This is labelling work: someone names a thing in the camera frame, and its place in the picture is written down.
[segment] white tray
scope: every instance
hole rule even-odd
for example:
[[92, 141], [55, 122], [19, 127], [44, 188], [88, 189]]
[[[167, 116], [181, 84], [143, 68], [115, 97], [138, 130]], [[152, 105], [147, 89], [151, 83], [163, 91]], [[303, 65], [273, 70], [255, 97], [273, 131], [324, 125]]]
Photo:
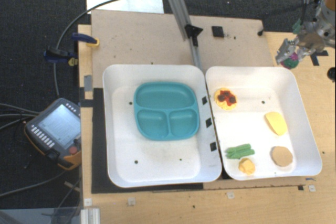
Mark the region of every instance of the white tray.
[[[145, 82], [173, 81], [195, 92], [200, 127], [191, 138], [179, 141], [153, 141], [139, 132], [133, 96]], [[103, 74], [106, 118], [108, 174], [119, 187], [140, 187], [216, 180], [222, 172], [219, 150], [214, 150], [214, 124], [211, 118], [203, 73], [194, 66], [113, 65]]]
[[[308, 176], [320, 173], [322, 160], [318, 152], [294, 75], [282, 67], [212, 67], [206, 73], [213, 116], [223, 165], [237, 180], [282, 176]], [[230, 89], [237, 106], [226, 111], [214, 100], [220, 88]], [[278, 136], [269, 128], [265, 114], [279, 112], [288, 132]], [[228, 159], [228, 147], [251, 144], [255, 164], [253, 175], [238, 169], [238, 159]], [[274, 146], [285, 146], [293, 153], [293, 162], [279, 167], [271, 159]]]

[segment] teal plate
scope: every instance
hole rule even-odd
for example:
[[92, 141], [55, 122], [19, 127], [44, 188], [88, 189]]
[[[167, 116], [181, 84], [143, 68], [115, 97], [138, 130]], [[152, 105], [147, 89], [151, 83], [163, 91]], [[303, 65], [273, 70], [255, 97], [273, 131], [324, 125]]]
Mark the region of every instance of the teal plate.
[[157, 141], [192, 137], [199, 128], [194, 91], [177, 82], [149, 82], [134, 94], [134, 115], [140, 133]]

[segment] handheld device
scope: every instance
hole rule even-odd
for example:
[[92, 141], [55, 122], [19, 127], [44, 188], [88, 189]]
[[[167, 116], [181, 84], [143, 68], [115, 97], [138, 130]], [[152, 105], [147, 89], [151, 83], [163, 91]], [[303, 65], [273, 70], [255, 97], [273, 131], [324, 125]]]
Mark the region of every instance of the handheld device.
[[79, 107], [59, 98], [29, 121], [25, 134], [32, 145], [65, 170], [81, 164]]

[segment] red button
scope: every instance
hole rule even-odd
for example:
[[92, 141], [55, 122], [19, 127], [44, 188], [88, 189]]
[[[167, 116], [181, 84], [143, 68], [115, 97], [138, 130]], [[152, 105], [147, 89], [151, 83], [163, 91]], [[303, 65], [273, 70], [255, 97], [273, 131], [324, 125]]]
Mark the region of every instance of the red button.
[[69, 148], [69, 153], [71, 155], [75, 155], [77, 152], [78, 152], [78, 150], [75, 146], [72, 146], [71, 148]]

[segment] green beans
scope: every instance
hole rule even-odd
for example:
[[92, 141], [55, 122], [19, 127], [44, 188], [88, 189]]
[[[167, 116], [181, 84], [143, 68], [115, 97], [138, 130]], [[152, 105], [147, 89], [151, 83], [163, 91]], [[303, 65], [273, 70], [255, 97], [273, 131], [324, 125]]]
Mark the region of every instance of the green beans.
[[226, 150], [226, 157], [228, 159], [240, 159], [241, 157], [253, 155], [254, 150], [251, 149], [250, 144], [244, 144], [236, 147], [229, 147]]

